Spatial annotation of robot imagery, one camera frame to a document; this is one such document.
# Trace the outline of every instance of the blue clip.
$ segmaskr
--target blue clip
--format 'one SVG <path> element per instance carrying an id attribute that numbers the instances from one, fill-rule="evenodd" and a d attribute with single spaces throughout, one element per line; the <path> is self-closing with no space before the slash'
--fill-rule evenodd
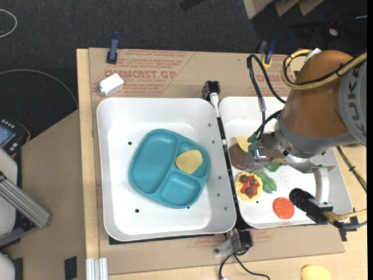
<path id="1" fill-rule="evenodd" d="M 110 51 L 107 53 L 106 62 L 110 64 L 117 63 L 117 48 L 119 44 L 119 33 L 114 32 L 111 36 L 111 44 L 110 44 Z"/>
<path id="2" fill-rule="evenodd" d="M 262 63 L 265 68 L 269 68 L 272 64 L 272 55 L 275 51 L 275 41 L 271 40 L 267 49 L 267 53 L 264 55 Z"/>

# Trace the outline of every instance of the wooden table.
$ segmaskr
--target wooden table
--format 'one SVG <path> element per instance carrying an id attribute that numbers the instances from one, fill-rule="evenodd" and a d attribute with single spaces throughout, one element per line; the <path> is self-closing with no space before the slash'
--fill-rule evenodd
<path id="1" fill-rule="evenodd" d="M 221 53 L 221 57 L 228 57 L 228 53 Z M 93 120 L 91 105 L 91 84 L 88 49 L 77 50 L 78 65 L 78 89 L 79 89 L 79 115 L 80 138 L 82 144 L 82 173 L 83 195 L 85 211 L 85 238 L 86 258 L 98 259 L 100 244 L 98 237 L 97 198 L 95 184 L 94 142 L 92 136 Z M 364 146 L 349 146 L 344 148 L 348 157 L 361 169 L 360 173 L 366 178 L 366 148 Z M 355 180 L 352 173 L 338 157 L 341 171 L 344 175 L 347 189 L 353 206 L 359 210 L 366 208 L 366 194 Z M 358 217 L 360 221 L 366 219 L 366 215 Z M 253 272 L 269 275 L 272 280 L 300 279 L 301 268 L 305 265 L 316 264 L 326 267 L 332 279 L 367 279 L 367 227 L 361 227 L 356 232 L 348 232 L 347 241 L 343 243 L 345 252 L 339 254 L 317 255 L 308 257 L 296 257 L 278 260 L 256 261 L 245 263 Z M 198 279 L 215 280 L 218 278 L 219 265 L 204 267 L 178 268 L 162 271 L 137 272 L 131 274 L 111 275 L 114 280 L 142 280 L 142 279 Z M 237 264 L 226 264 L 223 275 L 230 279 L 248 279 L 253 276 L 248 274 Z"/>

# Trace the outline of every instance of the white cable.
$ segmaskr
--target white cable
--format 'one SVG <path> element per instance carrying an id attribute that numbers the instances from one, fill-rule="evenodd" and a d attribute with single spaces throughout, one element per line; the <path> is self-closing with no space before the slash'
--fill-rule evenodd
<path id="1" fill-rule="evenodd" d="M 11 12 L 8 12 L 7 10 L 0 9 L 0 12 L 5 12 L 5 13 L 7 13 L 7 14 L 10 15 L 11 17 L 13 17 L 13 18 L 14 18 L 14 21 L 15 21 L 15 24 L 14 24 L 14 26 L 13 26 L 13 29 L 12 29 L 11 31 L 9 31 L 8 33 L 5 33 L 5 34 L 3 34 L 3 35 L 0 35 L 0 39 L 1 39 L 2 37 L 5 37 L 5 36 L 10 35 L 10 34 L 11 34 L 11 33 L 12 33 L 16 28 L 17 28 L 18 21 L 17 21 L 16 16 L 15 16 L 14 14 L 12 14 Z"/>

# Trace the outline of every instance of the teal divided plate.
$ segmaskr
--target teal divided plate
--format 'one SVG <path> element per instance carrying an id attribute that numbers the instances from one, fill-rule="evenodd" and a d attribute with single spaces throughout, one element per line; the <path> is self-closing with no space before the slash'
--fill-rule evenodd
<path id="1" fill-rule="evenodd" d="M 177 156 L 197 149 L 202 164 L 188 174 L 175 164 Z M 129 167 L 129 182 L 140 194 L 173 208 L 186 208 L 197 201 L 210 172 L 207 152 L 194 141 L 167 129 L 146 134 Z"/>

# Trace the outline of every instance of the white tray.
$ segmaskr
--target white tray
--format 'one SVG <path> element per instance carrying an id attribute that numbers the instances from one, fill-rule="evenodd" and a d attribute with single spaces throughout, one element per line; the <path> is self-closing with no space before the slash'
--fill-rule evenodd
<path id="1" fill-rule="evenodd" d="M 266 97 L 266 115 L 281 110 L 284 106 L 275 97 Z M 255 97 L 226 97 L 219 104 L 221 120 L 226 133 L 228 148 L 236 144 L 236 137 L 252 135 L 262 123 L 262 115 Z M 276 120 L 272 120 L 266 125 L 265 132 L 275 130 Z M 344 183 L 338 162 L 332 149 L 326 151 L 323 156 L 312 159 L 313 164 L 324 166 L 335 166 L 329 172 L 330 194 L 329 202 L 334 207 L 336 214 L 345 214 L 352 211 L 350 197 Z M 242 170 L 232 166 L 232 174 L 235 178 Z M 305 212 L 295 209 L 295 214 L 291 219 L 283 220 L 273 212 L 273 201 L 278 197 L 288 198 L 293 188 L 300 188 L 315 196 L 316 183 L 313 174 L 302 174 L 290 166 L 282 166 L 277 172 L 269 172 L 269 177 L 274 179 L 277 191 L 268 194 L 262 192 L 258 202 L 243 201 L 238 198 L 238 206 L 244 221 L 254 228 L 270 228 L 287 225 L 313 224 L 314 222 L 306 216 Z"/>
<path id="2" fill-rule="evenodd" d="M 121 98 L 97 108 L 104 225 L 119 241 L 224 233 L 236 220 L 219 128 L 202 99 Z M 210 156 L 206 185 L 190 208 L 175 209 L 139 194 L 129 182 L 132 157 L 143 137 L 158 128 L 185 136 Z"/>

